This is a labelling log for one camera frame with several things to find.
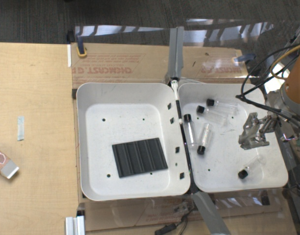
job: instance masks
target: black rubber mat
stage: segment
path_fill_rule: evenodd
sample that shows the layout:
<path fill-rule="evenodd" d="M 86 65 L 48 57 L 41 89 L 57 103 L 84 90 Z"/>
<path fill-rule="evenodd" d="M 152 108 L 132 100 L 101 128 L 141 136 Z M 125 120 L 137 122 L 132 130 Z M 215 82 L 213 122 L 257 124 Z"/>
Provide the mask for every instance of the black rubber mat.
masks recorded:
<path fill-rule="evenodd" d="M 119 177 L 167 169 L 159 138 L 112 145 Z"/>

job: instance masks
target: test tube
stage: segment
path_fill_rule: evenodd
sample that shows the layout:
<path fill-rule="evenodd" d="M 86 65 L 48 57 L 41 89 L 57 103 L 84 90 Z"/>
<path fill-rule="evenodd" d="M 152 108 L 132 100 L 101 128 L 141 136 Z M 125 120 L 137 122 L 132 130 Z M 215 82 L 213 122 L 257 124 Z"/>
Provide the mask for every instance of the test tube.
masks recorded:
<path fill-rule="evenodd" d="M 238 109 L 238 103 L 227 100 L 214 100 L 207 99 L 207 106 L 214 108 L 219 112 L 226 113 L 228 115 L 235 115 Z"/>
<path fill-rule="evenodd" d="M 227 122 L 227 116 L 224 113 L 213 111 L 209 108 L 205 108 L 201 105 L 197 107 L 197 114 L 202 114 L 205 119 L 209 122 L 217 123 L 224 126 Z"/>
<path fill-rule="evenodd" d="M 250 174 L 255 174 L 255 171 L 261 168 L 261 166 L 264 164 L 266 164 L 265 157 L 262 155 L 257 155 L 244 165 L 243 169 L 238 172 L 238 177 L 240 179 L 245 179 Z"/>
<path fill-rule="evenodd" d="M 194 122 L 192 121 L 190 114 L 184 115 L 184 130 L 187 145 L 189 147 L 195 147 L 197 145 L 197 136 L 195 134 Z"/>
<path fill-rule="evenodd" d="M 210 123 L 205 123 L 201 136 L 199 138 L 199 146 L 197 149 L 198 154 L 203 155 L 206 148 L 208 148 L 211 137 L 213 135 L 213 125 Z"/>

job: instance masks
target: cardboard box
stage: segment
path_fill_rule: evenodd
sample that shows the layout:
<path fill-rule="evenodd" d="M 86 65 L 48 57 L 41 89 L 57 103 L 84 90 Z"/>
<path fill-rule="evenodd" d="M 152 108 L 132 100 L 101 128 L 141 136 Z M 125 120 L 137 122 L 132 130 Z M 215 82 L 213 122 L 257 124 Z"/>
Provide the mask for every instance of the cardboard box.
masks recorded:
<path fill-rule="evenodd" d="M 71 45 L 73 88 L 88 82 L 161 83 L 168 69 L 169 46 L 85 43 L 87 57 Z M 240 50 L 220 47 L 183 47 L 182 78 L 206 83 L 242 83 L 248 74 L 233 58 Z"/>

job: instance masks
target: yellow clamp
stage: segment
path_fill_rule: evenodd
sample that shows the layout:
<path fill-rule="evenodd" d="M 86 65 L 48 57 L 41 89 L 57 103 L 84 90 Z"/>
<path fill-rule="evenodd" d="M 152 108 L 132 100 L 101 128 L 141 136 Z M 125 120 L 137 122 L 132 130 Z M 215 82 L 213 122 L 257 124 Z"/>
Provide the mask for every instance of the yellow clamp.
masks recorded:
<path fill-rule="evenodd" d="M 84 58 L 84 57 L 87 56 L 87 49 L 86 49 L 86 48 L 83 48 L 83 49 L 84 49 L 84 53 L 83 53 L 83 54 L 80 53 L 79 47 L 78 47 L 78 46 L 77 46 L 76 49 L 77 49 L 77 54 L 78 54 L 78 56 L 79 56 L 80 58 Z"/>

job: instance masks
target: wooden table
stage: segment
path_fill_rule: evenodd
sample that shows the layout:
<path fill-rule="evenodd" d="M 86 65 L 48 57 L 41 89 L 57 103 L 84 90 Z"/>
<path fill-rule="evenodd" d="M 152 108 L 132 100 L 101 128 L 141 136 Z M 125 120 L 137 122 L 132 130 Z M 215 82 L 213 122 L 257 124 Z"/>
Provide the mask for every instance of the wooden table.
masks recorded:
<path fill-rule="evenodd" d="M 19 167 L 0 176 L 0 235 L 63 235 L 78 206 L 72 75 L 66 45 L 0 43 L 0 150 Z M 17 141 L 17 117 L 24 140 Z M 226 220 L 232 234 L 294 234 L 287 202 L 282 211 Z M 88 234 L 154 234 L 162 225 Z M 185 234 L 209 234 L 203 221 Z"/>

